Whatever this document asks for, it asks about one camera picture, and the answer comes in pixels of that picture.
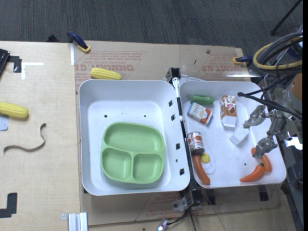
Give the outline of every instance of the gray carpet floor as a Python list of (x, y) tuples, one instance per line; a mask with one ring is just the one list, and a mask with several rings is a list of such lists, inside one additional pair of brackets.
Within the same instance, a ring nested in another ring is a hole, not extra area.
[(298, 0), (0, 0), (0, 40), (84, 40), (220, 45), (246, 55), (303, 23)]

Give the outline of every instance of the yellow corn cob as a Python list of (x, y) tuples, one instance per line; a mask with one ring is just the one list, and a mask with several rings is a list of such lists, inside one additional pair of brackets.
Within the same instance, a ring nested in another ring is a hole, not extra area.
[(91, 69), (91, 76), (96, 79), (122, 79), (117, 72), (98, 67)]
[(25, 118), (29, 115), (29, 110), (16, 104), (0, 102), (0, 113), (8, 116)]

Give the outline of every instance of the orange carrot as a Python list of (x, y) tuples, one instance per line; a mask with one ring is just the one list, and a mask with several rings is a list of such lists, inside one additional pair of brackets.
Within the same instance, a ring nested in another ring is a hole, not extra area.
[[(252, 154), (255, 154), (255, 153), (256, 153), (256, 148), (255, 148), (255, 147), (253, 147), (253, 148), (251, 149), (251, 153), (252, 153)], [(264, 165), (265, 171), (266, 171), (266, 172), (271, 172), (272, 167), (271, 167), (271, 163), (270, 163), (270, 161), (269, 161), (269, 158), (268, 158), (265, 154), (263, 154), (263, 156), (262, 156), (262, 158), (260, 158), (260, 160), (261, 160), (261, 162), (262, 162), (263, 165)]]
[(210, 184), (210, 178), (207, 176), (207, 174), (205, 173), (205, 171), (202, 167), (200, 155), (193, 155), (192, 160), (193, 160), (194, 167), (197, 171), (197, 174), (198, 174), (200, 180), (203, 182), (203, 184), (209, 185)]
[(250, 181), (255, 181), (255, 180), (258, 180), (263, 174), (264, 174), (264, 171), (265, 171), (265, 168), (263, 167), (262, 164), (258, 164), (255, 168), (255, 170), (243, 177), (240, 179), (241, 182), (250, 182)]

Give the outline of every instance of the toy carrot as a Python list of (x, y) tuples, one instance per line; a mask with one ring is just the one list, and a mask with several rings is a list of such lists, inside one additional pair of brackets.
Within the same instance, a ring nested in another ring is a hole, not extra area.
[[(256, 153), (256, 148), (255, 148), (255, 147), (253, 147), (253, 148), (251, 149), (251, 153), (252, 153), (252, 154), (255, 154), (255, 153)], [(262, 156), (262, 158), (260, 158), (260, 160), (261, 160), (261, 162), (262, 162), (263, 165), (264, 165), (265, 171), (266, 171), (266, 172), (271, 172), (272, 167), (271, 167), (271, 163), (270, 163), (270, 161), (269, 161), (269, 158), (268, 158), (265, 154), (263, 154), (263, 156)]]
[(240, 181), (250, 182), (250, 181), (258, 180), (261, 176), (263, 176), (264, 172), (265, 172), (265, 168), (263, 164), (258, 164), (255, 170), (251, 174), (241, 178)]

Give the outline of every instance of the green plate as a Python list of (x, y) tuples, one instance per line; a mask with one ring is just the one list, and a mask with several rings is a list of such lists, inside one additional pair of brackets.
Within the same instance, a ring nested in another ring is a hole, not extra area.
[(164, 170), (165, 142), (150, 126), (116, 122), (106, 129), (101, 148), (101, 167), (110, 179), (149, 184)]

